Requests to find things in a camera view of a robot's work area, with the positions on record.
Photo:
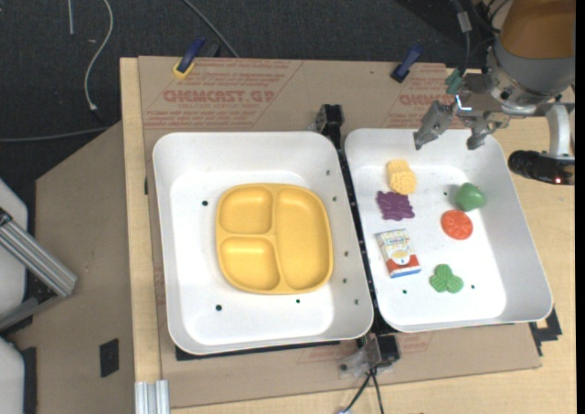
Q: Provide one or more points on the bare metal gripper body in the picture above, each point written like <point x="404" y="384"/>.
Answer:
<point x="491" y="99"/>

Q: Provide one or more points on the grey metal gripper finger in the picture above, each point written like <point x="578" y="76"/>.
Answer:
<point x="479" y="134"/>
<point x="432" y="125"/>

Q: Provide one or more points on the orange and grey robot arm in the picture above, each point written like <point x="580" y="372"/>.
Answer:
<point x="539" y="14"/>

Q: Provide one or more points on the yellow toy corn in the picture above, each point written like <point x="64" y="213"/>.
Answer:
<point x="401" y="177"/>

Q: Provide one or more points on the green toy pepper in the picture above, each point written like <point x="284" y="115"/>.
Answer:
<point x="469" y="196"/>

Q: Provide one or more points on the purple toy grapes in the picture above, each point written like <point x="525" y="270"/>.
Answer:
<point x="395" y="205"/>

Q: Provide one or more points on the orange toy slice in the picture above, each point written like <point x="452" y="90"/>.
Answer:
<point x="456" y="224"/>

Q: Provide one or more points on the small white and red carton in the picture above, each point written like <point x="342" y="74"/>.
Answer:
<point x="397" y="252"/>

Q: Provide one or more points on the white plastic tray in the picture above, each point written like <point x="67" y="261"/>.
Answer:
<point x="192" y="311"/>
<point x="498" y="266"/>

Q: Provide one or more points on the thin black rod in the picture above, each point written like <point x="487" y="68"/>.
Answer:
<point x="361" y="238"/>

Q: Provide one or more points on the green toy broccoli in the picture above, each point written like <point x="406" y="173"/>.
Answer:
<point x="446" y="279"/>

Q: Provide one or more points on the brown cardboard board red print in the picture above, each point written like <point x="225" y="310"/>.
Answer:
<point x="256" y="97"/>

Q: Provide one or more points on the yellow divided plate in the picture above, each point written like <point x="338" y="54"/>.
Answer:
<point x="274" y="238"/>

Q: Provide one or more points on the black cylinder on white bracket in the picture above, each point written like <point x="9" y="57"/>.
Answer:
<point x="546" y="156"/>

